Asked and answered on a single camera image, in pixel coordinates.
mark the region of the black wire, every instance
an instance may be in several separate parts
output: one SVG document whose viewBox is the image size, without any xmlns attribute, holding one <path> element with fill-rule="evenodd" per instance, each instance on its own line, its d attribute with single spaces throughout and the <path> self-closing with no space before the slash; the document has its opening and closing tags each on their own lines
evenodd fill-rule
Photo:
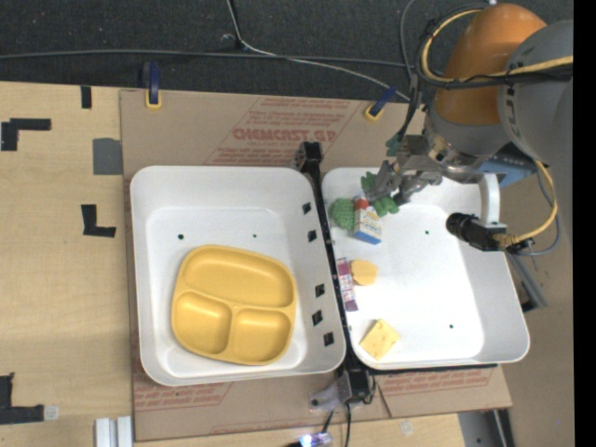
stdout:
<svg viewBox="0 0 596 447">
<path fill-rule="evenodd" d="M 142 49 L 142 48 L 123 48 L 123 49 L 80 49 L 69 51 L 42 51 L 35 53 L 15 53 L 0 55 L 0 61 L 3 60 L 30 60 L 35 58 L 65 58 L 65 57 L 83 57 L 83 56 L 107 56 L 107 55 L 154 55 L 172 58 L 223 58 L 223 59 L 245 59 L 245 60 L 305 60 L 321 62 L 342 62 L 355 64 L 370 64 L 378 66 L 390 66 L 394 68 L 403 68 L 404 64 L 395 61 L 368 60 L 360 58 L 343 57 L 325 57 L 325 56 L 302 56 L 302 55 L 263 55 L 254 53 L 218 53 L 215 51 L 179 51 L 167 49 Z"/>
<path fill-rule="evenodd" d="M 236 11 L 236 5 L 234 5 L 234 0 L 228 0 L 230 4 L 230 11 L 232 12 L 232 18 L 234 21 L 234 32 L 236 33 L 236 48 L 242 49 L 244 48 L 242 35 L 240 34 L 240 23 L 238 21 L 238 15 Z"/>
<path fill-rule="evenodd" d="M 405 19 L 406 19 L 406 15 L 408 13 L 408 11 L 410 10 L 410 7 L 418 0 L 410 0 L 406 6 L 404 7 L 404 9 L 401 11 L 401 17 L 400 17 L 400 49 L 401 49 L 401 58 L 403 60 L 404 63 L 406 63 L 405 67 L 408 73 L 408 79 L 409 81 L 412 81 L 412 72 L 410 71 L 410 64 L 408 62 L 408 55 L 407 55 L 407 51 L 406 51 L 406 46 L 405 46 Z M 485 3 L 490 3 L 491 0 L 481 0 Z"/>
<path fill-rule="evenodd" d="M 323 425 L 323 429 L 321 430 L 321 432 L 327 432 L 327 429 L 329 428 L 329 424 L 332 421 L 332 417 L 333 417 L 333 413 L 335 412 L 335 409 L 332 409 L 332 411 L 329 414 L 329 417 L 327 417 L 327 420 L 325 421 L 325 424 Z"/>
<path fill-rule="evenodd" d="M 434 38 L 433 34 L 439 29 L 439 27 L 448 19 L 450 19 L 451 17 L 454 17 L 456 15 L 459 15 L 462 12 L 465 11 L 470 11 L 470 10 L 483 10 L 487 7 L 486 3 L 482 3 L 482 4 L 465 4 L 465 5 L 461 5 L 458 7 L 454 7 L 452 9 L 450 9 L 449 11 L 447 11 L 446 13 L 444 13 L 443 15 L 441 15 L 440 17 L 434 19 L 434 20 L 430 20 L 427 23 L 427 27 L 425 28 L 425 30 L 423 31 L 422 35 L 420 36 L 420 42 L 418 44 L 418 48 L 416 49 L 416 53 L 415 53 L 415 60 L 414 60 L 414 70 L 416 72 L 416 74 L 418 75 L 418 77 L 420 78 L 420 80 L 425 81 L 426 83 L 428 83 L 431 86 L 439 86 L 439 87 L 444 87 L 445 83 L 439 83 L 437 81 L 434 81 L 433 79 L 427 77 L 425 74 L 423 74 L 422 72 L 422 68 L 421 68 L 421 64 L 422 64 L 422 52 L 424 50 L 424 47 L 427 43 L 427 41 L 430 38 Z"/>
<path fill-rule="evenodd" d="M 536 81 L 544 80 L 555 80 L 555 81 L 567 81 L 573 76 L 573 65 L 565 64 L 556 68 L 549 68 L 541 71 L 530 71 L 525 73 L 506 74 L 495 76 L 493 74 L 475 74 L 466 79 L 460 80 L 457 84 L 444 83 L 452 87 L 462 86 L 462 88 L 469 88 L 468 83 L 475 83 L 475 87 L 478 87 L 476 83 L 482 86 L 496 86 L 496 85 L 507 85 L 511 86 L 515 83 L 533 83 Z M 474 82 L 475 79 L 486 79 L 491 81 Z"/>
<path fill-rule="evenodd" d="M 403 137 L 405 136 L 406 131 L 408 130 L 408 127 L 410 126 L 410 123 L 412 122 L 414 115 L 416 114 L 417 103 L 418 86 L 416 85 L 410 90 L 410 101 L 408 102 L 408 111 L 406 113 L 406 118 L 403 122 L 403 125 L 401 126 L 401 129 L 398 131 L 399 142 L 403 141 Z"/>
<path fill-rule="evenodd" d="M 369 405 L 373 403 L 374 395 L 376 394 L 376 379 L 374 376 L 372 377 L 372 387 L 371 387 L 371 394 L 368 396 L 367 399 L 363 401 L 364 404 Z"/>
<path fill-rule="evenodd" d="M 345 444 L 344 447 L 347 447 L 347 444 L 350 442 L 350 428 L 352 425 L 352 409 L 350 408 L 350 404 L 349 402 L 345 403 L 345 413 L 347 415 L 347 420 L 346 420 L 346 424 L 347 424 L 347 428 L 345 431 Z"/>
</svg>

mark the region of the yellow cheese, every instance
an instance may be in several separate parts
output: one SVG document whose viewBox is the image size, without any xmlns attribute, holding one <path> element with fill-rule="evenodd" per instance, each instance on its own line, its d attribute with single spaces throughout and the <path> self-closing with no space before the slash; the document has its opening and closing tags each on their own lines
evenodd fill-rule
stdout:
<svg viewBox="0 0 596 447">
<path fill-rule="evenodd" d="M 359 285 L 372 285 L 376 279 L 378 268 L 366 260 L 354 260 L 350 264 L 352 278 Z"/>
<path fill-rule="evenodd" d="M 360 341 L 360 346 L 377 361 L 400 339 L 400 334 L 379 319 Z"/>
</svg>

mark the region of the cardboard sheet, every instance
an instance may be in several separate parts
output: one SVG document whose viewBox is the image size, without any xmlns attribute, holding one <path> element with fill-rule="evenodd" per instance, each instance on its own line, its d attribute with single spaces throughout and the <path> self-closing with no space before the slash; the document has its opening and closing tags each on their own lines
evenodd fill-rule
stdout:
<svg viewBox="0 0 596 447">
<path fill-rule="evenodd" d="M 311 412 L 308 397 L 332 382 L 332 372 L 184 388 L 160 386 L 143 372 L 130 180 L 152 165 L 291 166 L 304 141 L 321 142 L 323 172 L 380 166 L 385 141 L 399 129 L 406 105 L 390 103 L 378 121 L 369 122 L 363 112 L 370 102 L 179 91 L 163 91 L 162 102 L 159 110 L 150 110 L 142 90 L 120 91 L 135 438 L 320 426 L 327 414 Z M 422 115 L 412 124 L 420 129 Z M 510 406 L 500 367 L 407 372 L 378 376 L 377 382 L 374 402 L 354 411 L 355 422 Z"/>
</svg>

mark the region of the white tray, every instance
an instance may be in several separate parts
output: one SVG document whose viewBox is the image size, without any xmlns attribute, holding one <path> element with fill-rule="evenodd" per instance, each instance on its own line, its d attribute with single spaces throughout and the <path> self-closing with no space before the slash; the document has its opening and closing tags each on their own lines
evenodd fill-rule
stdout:
<svg viewBox="0 0 596 447">
<path fill-rule="evenodd" d="M 130 201 L 141 360 L 156 382 L 181 386 L 325 373 L 342 362 L 339 308 L 304 175 L 285 168 L 151 167 L 133 177 Z M 317 238 L 309 241 L 311 231 Z M 191 249 L 208 244 L 256 251 L 291 270 L 298 290 L 296 320 L 291 345 L 279 360 L 264 366 L 229 363 L 193 354 L 176 341 L 170 309 L 178 269 Z M 322 321 L 315 326 L 319 310 Z"/>
<path fill-rule="evenodd" d="M 325 205 L 360 192 L 360 177 L 377 169 L 334 169 L 323 179 Z M 525 356 L 529 335 L 502 252 L 469 247 L 447 232 L 453 212 L 481 209 L 476 184 L 443 180 L 414 194 L 383 217 L 383 241 L 372 245 L 332 223 L 336 259 L 378 266 L 371 286 L 356 287 L 358 311 L 346 320 L 356 355 L 378 370 L 513 362 Z M 401 339 L 377 361 L 359 343 L 383 318 Z"/>
</svg>

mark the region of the yellow cable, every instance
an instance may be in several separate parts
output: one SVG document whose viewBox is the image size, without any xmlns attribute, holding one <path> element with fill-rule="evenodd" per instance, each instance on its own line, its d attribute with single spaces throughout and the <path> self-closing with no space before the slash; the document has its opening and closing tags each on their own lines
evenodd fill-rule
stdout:
<svg viewBox="0 0 596 447">
<path fill-rule="evenodd" d="M 434 74 L 428 66 L 428 53 L 430 51 L 430 46 L 432 45 L 433 40 L 443 30 L 443 28 L 445 28 L 447 25 L 449 25 L 450 23 L 454 22 L 457 19 L 465 17 L 466 15 L 469 15 L 471 13 L 478 13 L 480 11 L 482 11 L 482 10 L 477 8 L 477 9 L 465 10 L 465 11 L 462 11 L 461 13 L 457 13 L 457 14 L 453 15 L 451 18 L 444 21 L 432 33 L 432 35 L 425 42 L 425 45 L 422 49 L 422 53 L 420 56 L 420 64 L 422 66 L 422 73 L 424 76 L 426 76 L 427 78 L 432 79 L 436 82 L 439 82 L 439 83 L 453 83 L 453 82 L 460 81 L 458 78 L 445 78 L 445 77 L 438 76 L 438 75 Z M 499 73 L 488 74 L 488 75 L 486 75 L 488 77 L 478 78 L 477 81 L 479 81 L 479 82 L 490 81 L 492 77 L 502 77 L 502 76 L 508 76 L 508 75 L 522 75 L 524 73 L 544 71 L 544 70 L 549 70 L 551 68 L 557 68 L 559 66 L 564 66 L 565 64 L 573 64 L 573 62 L 574 62 L 574 57 L 573 57 L 573 55 L 571 55 L 571 56 L 566 56 L 566 57 L 562 57 L 562 58 L 557 58 L 554 60 L 548 60 L 548 61 L 543 61 L 540 63 L 531 64 L 528 66 L 522 66 L 520 68 L 515 68 L 508 72 L 503 71 L 503 72 L 499 72 Z"/>
<path fill-rule="evenodd" d="M 538 234 L 541 234 L 550 226 L 550 224 L 552 224 L 552 222 L 555 220 L 555 216 L 557 215 L 558 206 L 557 206 L 557 199 L 555 198 L 555 188 L 554 188 L 554 183 L 552 181 L 552 178 L 550 177 L 550 174 L 547 172 L 547 170 L 544 167 L 544 164 L 542 164 L 542 162 L 535 159 L 534 163 L 536 164 L 536 166 L 540 170 L 540 173 L 542 173 L 542 175 L 546 179 L 547 183 L 549 184 L 550 193 L 552 195 L 552 207 L 550 209 L 550 214 L 549 214 L 548 218 L 546 219 L 546 221 L 544 221 L 544 223 L 542 223 L 542 225 L 540 225 L 535 230 L 532 230 L 531 232 L 528 232 L 523 235 L 504 234 L 502 236 L 495 236 L 495 238 L 499 239 L 500 244 L 505 247 L 507 247 L 509 245 L 515 245 L 517 243 L 523 242 L 524 240 L 527 240 L 528 238 L 532 238 L 532 237 L 537 236 Z"/>
</svg>

